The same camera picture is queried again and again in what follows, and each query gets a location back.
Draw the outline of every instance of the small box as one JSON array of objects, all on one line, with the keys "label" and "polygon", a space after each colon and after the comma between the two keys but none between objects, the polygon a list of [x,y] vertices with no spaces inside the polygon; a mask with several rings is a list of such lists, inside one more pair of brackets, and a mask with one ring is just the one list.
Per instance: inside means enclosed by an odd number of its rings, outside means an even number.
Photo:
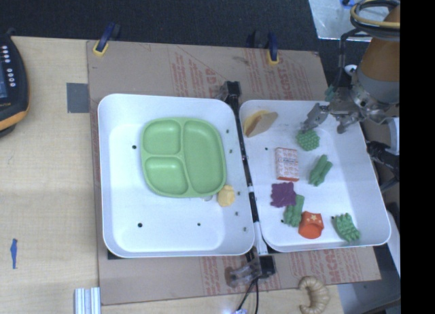
[{"label": "small box", "polygon": [[298,181],[298,151],[283,147],[275,149],[275,168],[278,180]]}]

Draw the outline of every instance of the yellow cable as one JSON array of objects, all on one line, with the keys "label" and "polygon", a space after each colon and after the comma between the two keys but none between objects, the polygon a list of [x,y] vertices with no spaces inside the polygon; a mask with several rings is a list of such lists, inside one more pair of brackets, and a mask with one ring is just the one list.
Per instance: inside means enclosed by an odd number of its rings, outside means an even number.
[{"label": "yellow cable", "polygon": [[357,20],[358,22],[364,23],[364,24],[371,24],[371,25],[376,25],[378,27],[383,27],[383,28],[390,28],[390,29],[400,29],[400,23],[399,22],[379,22],[377,20],[370,20],[370,19],[365,19],[361,16],[358,16],[355,12],[356,7],[358,6],[358,3],[356,3],[355,5],[353,5],[353,7],[351,8],[351,16]]}]

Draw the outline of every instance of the black fabric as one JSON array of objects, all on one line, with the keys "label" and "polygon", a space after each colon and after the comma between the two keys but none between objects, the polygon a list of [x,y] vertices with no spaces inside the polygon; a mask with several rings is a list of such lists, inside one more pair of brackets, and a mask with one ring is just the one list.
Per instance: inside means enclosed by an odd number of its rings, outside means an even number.
[{"label": "black fabric", "polygon": [[[338,65],[338,42],[317,38],[308,0],[1,2],[0,30],[19,36],[98,39],[115,22],[122,41],[243,47],[253,31],[272,31],[279,49],[318,51],[327,77]],[[349,45],[349,63],[359,62],[365,45]]]}]

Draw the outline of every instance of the black electronic device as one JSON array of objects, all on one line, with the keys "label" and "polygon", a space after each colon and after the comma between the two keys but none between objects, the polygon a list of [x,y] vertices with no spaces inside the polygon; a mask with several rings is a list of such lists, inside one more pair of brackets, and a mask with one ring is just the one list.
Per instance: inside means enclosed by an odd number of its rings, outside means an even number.
[{"label": "black electronic device", "polygon": [[30,90],[21,55],[9,34],[0,34],[0,137],[29,111]]}]

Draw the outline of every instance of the green toy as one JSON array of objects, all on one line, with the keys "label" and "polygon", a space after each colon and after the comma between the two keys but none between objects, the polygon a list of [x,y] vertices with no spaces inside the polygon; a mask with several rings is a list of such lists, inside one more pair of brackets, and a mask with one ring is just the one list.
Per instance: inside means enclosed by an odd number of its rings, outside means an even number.
[{"label": "green toy", "polygon": [[360,231],[356,229],[352,217],[348,213],[337,215],[333,219],[338,235],[341,238],[349,242],[360,238]]},{"label": "green toy", "polygon": [[331,168],[332,163],[328,161],[328,157],[325,154],[321,155],[314,169],[310,172],[309,184],[320,185],[325,181],[325,176]]},{"label": "green toy", "polygon": [[302,219],[302,207],[304,205],[304,196],[296,195],[296,204],[288,205],[284,211],[284,223],[293,227],[299,226]]},{"label": "green toy", "polygon": [[296,140],[301,148],[305,151],[311,151],[319,147],[320,138],[317,133],[313,130],[307,130],[305,133],[301,130],[296,136]]}]

